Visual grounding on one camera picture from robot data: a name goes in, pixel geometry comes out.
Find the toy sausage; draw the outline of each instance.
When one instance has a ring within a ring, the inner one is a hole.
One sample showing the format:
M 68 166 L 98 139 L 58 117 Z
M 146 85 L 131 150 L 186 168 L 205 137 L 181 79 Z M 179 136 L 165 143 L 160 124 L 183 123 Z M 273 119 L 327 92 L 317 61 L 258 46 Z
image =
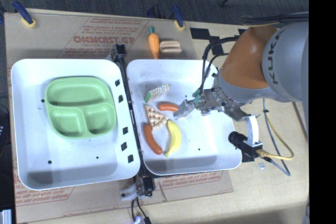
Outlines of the toy sausage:
M 155 141 L 153 134 L 152 134 L 152 126 L 149 124 L 145 124 L 143 127 L 143 132 L 147 141 L 148 146 L 151 148 L 151 150 L 160 155 L 162 154 L 162 148 L 157 144 Z
M 158 109 L 161 111 L 172 111 L 176 112 L 178 110 L 178 105 L 176 104 L 169 104 L 169 103 L 161 103 L 158 106 Z

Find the toy pizza slice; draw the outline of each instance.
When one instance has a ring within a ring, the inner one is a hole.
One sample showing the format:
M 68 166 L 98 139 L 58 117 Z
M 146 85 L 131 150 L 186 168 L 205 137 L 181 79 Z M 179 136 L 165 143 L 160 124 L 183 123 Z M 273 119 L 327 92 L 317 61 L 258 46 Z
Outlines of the toy pizza slice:
M 149 124 L 152 126 L 152 130 L 157 130 L 167 123 L 168 118 L 165 115 L 155 111 L 150 106 L 145 105 L 145 110 Z

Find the white tray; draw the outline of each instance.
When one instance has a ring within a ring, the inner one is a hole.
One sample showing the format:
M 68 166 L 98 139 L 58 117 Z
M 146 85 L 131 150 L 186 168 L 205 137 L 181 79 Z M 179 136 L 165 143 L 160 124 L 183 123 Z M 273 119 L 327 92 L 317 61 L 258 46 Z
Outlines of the white tray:
M 143 125 L 148 124 L 144 109 L 146 93 L 165 83 L 171 85 L 166 96 L 148 103 L 158 112 L 157 105 L 160 102 L 180 105 L 184 99 L 192 99 L 193 92 L 201 84 L 202 62 L 200 60 L 134 60 L 127 66 L 128 83 L 144 164 L 156 175 L 233 169 L 242 161 L 241 151 L 236 150 L 228 141 L 229 134 L 235 130 L 232 119 L 223 112 L 212 111 L 210 115 L 202 116 L 200 111 L 194 110 L 187 117 L 175 121 L 182 132 L 182 142 L 180 149 L 169 157 L 163 154 L 156 155 L 144 138 Z M 217 73 L 217 70 L 211 66 L 209 74 L 214 72 Z M 209 89 L 212 84 L 213 77 L 209 76 L 204 88 Z M 160 113 L 174 121 L 173 112 Z M 153 136 L 165 151 L 170 142 L 167 127 L 154 131 Z
M 18 175 L 26 187 L 42 190 L 106 182 L 131 178 L 139 171 L 138 148 L 117 65 L 108 60 L 24 59 L 13 65 L 11 75 Z M 53 131 L 41 100 L 50 81 L 71 76 L 94 76 L 109 86 L 117 112 L 111 132 L 66 139 Z

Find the toy banana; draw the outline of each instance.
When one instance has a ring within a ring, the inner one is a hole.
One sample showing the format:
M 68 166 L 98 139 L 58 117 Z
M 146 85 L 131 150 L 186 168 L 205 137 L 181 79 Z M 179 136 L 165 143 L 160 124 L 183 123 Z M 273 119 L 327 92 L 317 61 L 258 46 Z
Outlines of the toy banana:
M 181 146 L 182 135 L 180 128 L 173 121 L 167 121 L 167 126 L 171 135 L 169 149 L 164 153 L 166 157 L 176 152 Z

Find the toy carrot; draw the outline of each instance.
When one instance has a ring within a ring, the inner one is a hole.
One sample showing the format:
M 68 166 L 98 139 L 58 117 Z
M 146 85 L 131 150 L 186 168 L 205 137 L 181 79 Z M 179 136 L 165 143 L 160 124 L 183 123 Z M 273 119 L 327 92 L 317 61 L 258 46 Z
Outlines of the toy carrot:
M 160 50 L 160 41 L 159 36 L 156 33 L 154 33 L 154 31 L 155 31 L 154 27 L 149 28 L 150 35 L 148 37 L 148 41 L 154 59 L 158 59 Z

